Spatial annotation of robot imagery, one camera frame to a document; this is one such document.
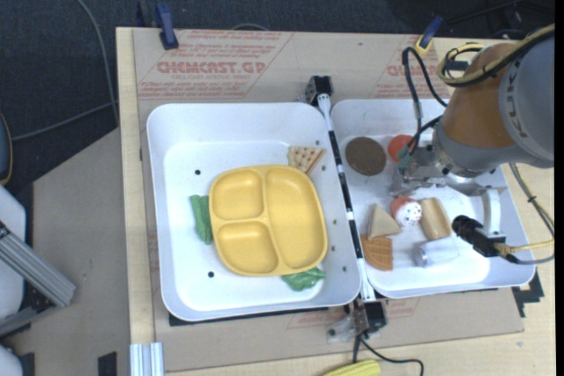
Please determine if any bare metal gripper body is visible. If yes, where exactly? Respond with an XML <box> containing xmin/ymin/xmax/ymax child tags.
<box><xmin>397</xmin><ymin>144</ymin><xmax>484</xmax><ymax>191</ymax></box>

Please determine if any red and white toy cupcake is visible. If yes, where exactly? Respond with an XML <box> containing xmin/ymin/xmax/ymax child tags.
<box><xmin>390</xmin><ymin>195</ymin><xmax>424</xmax><ymax>228</ymax></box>

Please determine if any red toy tomato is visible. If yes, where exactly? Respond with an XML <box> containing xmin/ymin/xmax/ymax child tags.
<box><xmin>387</xmin><ymin>134</ymin><xmax>416</xmax><ymax>165</ymax></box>

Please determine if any beige triangular toy sandwich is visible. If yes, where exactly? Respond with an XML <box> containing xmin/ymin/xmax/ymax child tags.
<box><xmin>366</xmin><ymin>203</ymin><xmax>403</xmax><ymax>241</ymax></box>

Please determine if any brown round biscuit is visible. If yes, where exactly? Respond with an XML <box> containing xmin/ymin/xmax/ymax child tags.
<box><xmin>344</xmin><ymin>136</ymin><xmax>388</xmax><ymax>177</ymax></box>

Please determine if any tan toy bread roll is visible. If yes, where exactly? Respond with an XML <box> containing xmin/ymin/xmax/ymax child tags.
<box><xmin>418</xmin><ymin>196</ymin><xmax>455</xmax><ymax>241</ymax></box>

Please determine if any thin black and white rod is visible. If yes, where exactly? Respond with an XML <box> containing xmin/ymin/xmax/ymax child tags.
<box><xmin>320</xmin><ymin>93</ymin><xmax>372</xmax><ymax>301</ymax></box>

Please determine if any orange toy waffle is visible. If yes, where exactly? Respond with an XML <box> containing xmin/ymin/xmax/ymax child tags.
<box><xmin>359</xmin><ymin>233</ymin><xmax>395</xmax><ymax>272</ymax></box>

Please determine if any small silver can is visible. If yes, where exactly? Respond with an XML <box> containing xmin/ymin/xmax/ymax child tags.
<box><xmin>412</xmin><ymin>239</ymin><xmax>460</xmax><ymax>269</ymax></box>

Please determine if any toy pizza slice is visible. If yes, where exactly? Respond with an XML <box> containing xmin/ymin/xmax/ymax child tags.
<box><xmin>286</xmin><ymin>145</ymin><xmax>327</xmax><ymax>175</ymax></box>

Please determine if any white plastic tray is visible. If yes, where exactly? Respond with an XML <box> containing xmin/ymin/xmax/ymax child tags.
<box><xmin>329</xmin><ymin>98</ymin><xmax>537</xmax><ymax>299</ymax></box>
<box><xmin>145</xmin><ymin>101</ymin><xmax>364</xmax><ymax>321</ymax></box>

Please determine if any green toy lettuce leaf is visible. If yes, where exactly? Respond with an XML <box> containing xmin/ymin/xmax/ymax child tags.
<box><xmin>189</xmin><ymin>194</ymin><xmax>215</xmax><ymax>246</ymax></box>
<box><xmin>281</xmin><ymin>267</ymin><xmax>328</xmax><ymax>292</ymax></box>

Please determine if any yellow divided plate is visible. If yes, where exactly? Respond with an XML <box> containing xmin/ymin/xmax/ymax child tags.
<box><xmin>208</xmin><ymin>164</ymin><xmax>330</xmax><ymax>277</ymax></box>

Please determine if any brown cardboard board red print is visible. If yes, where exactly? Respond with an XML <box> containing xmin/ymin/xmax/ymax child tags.
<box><xmin>131</xmin><ymin>28</ymin><xmax>526</xmax><ymax>372</ymax></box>

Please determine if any yellow toy corn cob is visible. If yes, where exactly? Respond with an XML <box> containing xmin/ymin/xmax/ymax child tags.
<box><xmin>323</xmin><ymin>359</ymin><xmax>382</xmax><ymax>376</ymax></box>

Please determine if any black cylinder on white bracket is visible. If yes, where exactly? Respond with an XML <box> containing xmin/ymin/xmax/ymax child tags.
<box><xmin>451</xmin><ymin>186</ymin><xmax>508</xmax><ymax>259</ymax></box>

